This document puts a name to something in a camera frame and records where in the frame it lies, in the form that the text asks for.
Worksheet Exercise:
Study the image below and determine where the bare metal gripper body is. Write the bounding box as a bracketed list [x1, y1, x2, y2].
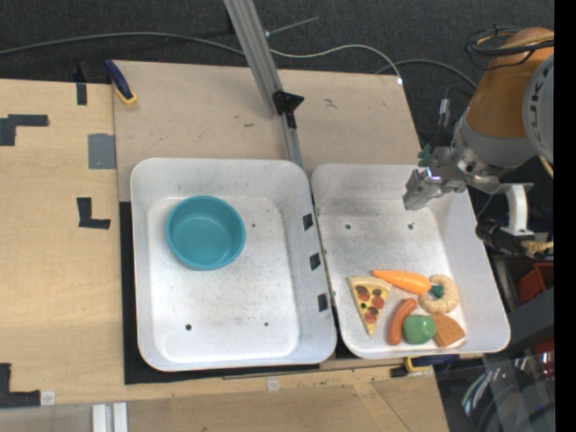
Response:
[426, 144, 501, 195]

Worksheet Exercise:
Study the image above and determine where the white plastic tray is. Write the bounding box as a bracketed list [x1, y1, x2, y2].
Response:
[130, 157, 338, 373]
[310, 163, 512, 361]

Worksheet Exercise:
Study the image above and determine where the orange carrot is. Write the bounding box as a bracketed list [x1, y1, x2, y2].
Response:
[372, 269, 445, 299]

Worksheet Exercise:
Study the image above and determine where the beige doughnut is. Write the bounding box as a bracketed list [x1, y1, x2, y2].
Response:
[418, 274, 461, 315]

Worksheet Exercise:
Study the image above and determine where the toy pizza slice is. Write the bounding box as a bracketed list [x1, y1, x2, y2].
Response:
[346, 275, 393, 337]

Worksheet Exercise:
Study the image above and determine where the orange sausage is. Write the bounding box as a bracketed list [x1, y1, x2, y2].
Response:
[387, 298, 419, 347]

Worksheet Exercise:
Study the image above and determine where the green pepper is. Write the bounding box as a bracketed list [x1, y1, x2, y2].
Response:
[402, 314, 437, 346]

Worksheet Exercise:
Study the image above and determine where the brown waffle biscuit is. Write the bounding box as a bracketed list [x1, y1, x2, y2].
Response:
[430, 313, 467, 349]

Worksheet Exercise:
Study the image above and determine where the teal bowl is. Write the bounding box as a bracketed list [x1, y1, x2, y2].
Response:
[165, 194, 248, 272]

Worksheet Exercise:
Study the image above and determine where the pale wood board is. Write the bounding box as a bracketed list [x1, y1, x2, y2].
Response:
[111, 59, 485, 386]

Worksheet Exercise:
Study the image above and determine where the black cylinder on white bracket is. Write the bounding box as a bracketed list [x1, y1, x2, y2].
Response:
[475, 183, 536, 254]

